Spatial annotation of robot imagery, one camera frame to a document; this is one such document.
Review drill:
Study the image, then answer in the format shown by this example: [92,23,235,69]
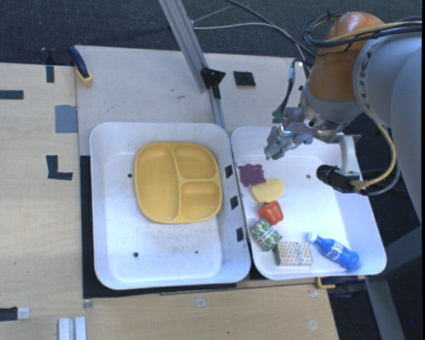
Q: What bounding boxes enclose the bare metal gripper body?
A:
[274,106,346,145]

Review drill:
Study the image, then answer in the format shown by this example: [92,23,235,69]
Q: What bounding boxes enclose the white plastic tray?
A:
[89,121,252,290]
[230,125,387,281]

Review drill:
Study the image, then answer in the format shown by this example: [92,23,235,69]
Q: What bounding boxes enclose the blue plastic bottle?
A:
[306,232,361,271]

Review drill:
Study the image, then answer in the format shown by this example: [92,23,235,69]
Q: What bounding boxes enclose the black cylinder on white bracket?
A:
[315,133,370,195]

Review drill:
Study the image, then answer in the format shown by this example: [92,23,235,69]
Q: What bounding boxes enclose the pale wood board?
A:
[73,44,341,340]

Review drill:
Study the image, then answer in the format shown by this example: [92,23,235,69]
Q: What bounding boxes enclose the orange bell pepper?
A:
[257,200,284,225]

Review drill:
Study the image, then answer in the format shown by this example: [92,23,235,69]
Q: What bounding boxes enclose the yellow round slice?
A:
[251,178,285,204]

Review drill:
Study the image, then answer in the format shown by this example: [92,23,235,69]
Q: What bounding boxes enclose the purple grapes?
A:
[237,163,266,187]

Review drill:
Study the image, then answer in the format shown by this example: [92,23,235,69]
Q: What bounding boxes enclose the yellow divided plate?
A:
[133,141,223,225]

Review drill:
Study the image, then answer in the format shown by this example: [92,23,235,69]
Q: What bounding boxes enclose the green and white can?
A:
[249,217,283,251]

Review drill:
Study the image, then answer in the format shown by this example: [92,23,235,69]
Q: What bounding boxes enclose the white patterned carton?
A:
[273,240,315,267]

